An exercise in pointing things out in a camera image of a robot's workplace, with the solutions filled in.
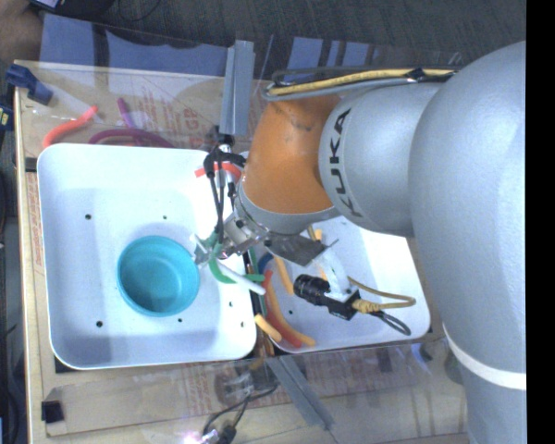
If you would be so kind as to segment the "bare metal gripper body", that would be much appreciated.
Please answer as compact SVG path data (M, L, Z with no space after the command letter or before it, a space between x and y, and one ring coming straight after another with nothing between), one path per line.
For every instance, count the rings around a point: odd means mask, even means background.
M222 252L224 255L242 255L268 235L266 228L249 217L232 214L224 222Z

